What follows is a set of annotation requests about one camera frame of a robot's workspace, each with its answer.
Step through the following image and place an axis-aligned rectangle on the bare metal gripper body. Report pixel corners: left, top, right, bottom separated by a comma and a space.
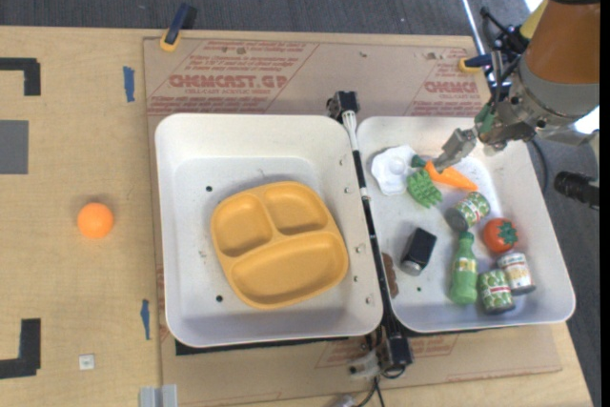
475, 101, 542, 157

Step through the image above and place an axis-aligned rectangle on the orange carrot with green top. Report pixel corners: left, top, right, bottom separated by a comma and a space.
410, 153, 479, 193

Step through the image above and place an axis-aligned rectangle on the green lettuce leaf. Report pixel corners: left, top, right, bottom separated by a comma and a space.
405, 168, 444, 209

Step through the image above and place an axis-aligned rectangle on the green pea can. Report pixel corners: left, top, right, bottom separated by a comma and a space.
443, 191, 493, 234
477, 268, 518, 315

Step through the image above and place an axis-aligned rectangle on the white fried egg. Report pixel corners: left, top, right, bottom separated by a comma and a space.
370, 144, 419, 197

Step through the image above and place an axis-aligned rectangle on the white plastic tray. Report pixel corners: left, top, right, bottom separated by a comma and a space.
356, 114, 578, 335
153, 112, 385, 349

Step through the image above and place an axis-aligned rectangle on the orange tomato with green top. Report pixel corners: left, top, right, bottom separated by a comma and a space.
481, 216, 519, 254

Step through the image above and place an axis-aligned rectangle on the thin black and white rod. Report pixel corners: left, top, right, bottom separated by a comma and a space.
340, 109, 407, 341

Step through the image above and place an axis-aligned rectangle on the black carton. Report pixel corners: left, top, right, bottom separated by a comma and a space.
398, 227, 438, 277

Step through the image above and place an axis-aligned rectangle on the green bottle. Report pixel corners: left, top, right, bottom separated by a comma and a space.
447, 230, 479, 306

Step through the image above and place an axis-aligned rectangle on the white and red can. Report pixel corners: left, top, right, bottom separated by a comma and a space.
496, 251, 538, 296

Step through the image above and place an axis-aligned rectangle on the brown biscuit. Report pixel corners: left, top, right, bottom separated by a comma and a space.
380, 252, 401, 299

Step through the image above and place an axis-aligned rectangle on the brown cardboard board red print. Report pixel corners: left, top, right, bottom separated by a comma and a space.
142, 35, 564, 393

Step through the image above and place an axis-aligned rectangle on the yellow divided plate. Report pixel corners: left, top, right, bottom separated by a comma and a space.
209, 180, 351, 312

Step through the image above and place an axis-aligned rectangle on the orange ball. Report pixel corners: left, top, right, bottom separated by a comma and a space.
76, 201, 116, 240

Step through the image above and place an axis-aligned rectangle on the black cylinder on white bracket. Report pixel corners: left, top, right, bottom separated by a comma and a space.
553, 128, 600, 210

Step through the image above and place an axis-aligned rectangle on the black block with thin wires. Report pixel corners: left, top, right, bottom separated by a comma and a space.
380, 332, 415, 371
326, 91, 360, 120

